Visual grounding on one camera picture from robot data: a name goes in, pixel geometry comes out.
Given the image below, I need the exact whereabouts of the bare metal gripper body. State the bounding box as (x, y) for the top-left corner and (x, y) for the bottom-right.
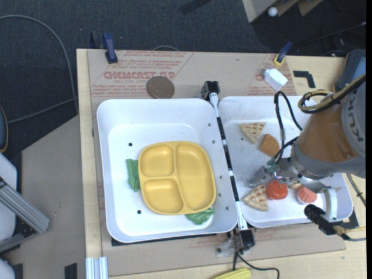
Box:
(271, 157), (324, 194)

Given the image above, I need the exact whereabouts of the white plastic tray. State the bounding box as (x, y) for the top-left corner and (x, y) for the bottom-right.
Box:
(96, 98), (239, 243)
(217, 95), (354, 228)

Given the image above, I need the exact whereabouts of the pizza slice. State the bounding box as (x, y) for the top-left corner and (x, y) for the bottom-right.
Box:
(238, 122), (267, 144)
(242, 184), (269, 212)

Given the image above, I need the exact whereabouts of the orange tomato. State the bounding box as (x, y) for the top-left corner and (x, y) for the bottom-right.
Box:
(266, 180), (289, 201)

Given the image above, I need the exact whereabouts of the orange bread piece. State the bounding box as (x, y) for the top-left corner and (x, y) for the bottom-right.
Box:
(258, 134), (281, 158)

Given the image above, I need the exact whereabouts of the pink cupcake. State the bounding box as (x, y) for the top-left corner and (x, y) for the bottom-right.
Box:
(296, 185), (318, 206)

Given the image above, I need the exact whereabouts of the thin black and white rod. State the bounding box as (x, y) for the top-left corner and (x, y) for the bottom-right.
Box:
(209, 92), (248, 230)

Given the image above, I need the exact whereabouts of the green lettuce leaf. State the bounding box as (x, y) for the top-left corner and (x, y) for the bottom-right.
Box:
(126, 158), (142, 193)
(185, 207), (216, 226)

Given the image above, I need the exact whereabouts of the yellow divided plate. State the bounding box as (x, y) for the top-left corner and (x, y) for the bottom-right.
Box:
(137, 141), (217, 216)

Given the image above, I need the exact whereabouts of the white carton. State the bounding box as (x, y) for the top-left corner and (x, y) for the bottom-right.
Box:
(263, 67), (289, 92)

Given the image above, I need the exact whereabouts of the brown cardboard board red print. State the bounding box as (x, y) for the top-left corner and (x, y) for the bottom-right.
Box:
(87, 49), (347, 277)

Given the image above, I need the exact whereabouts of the brown round biscuit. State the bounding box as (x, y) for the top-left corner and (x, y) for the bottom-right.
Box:
(146, 76), (176, 99)

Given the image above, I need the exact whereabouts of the black cylinder on white bracket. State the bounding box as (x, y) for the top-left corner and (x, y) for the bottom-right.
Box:
(303, 187), (344, 235)

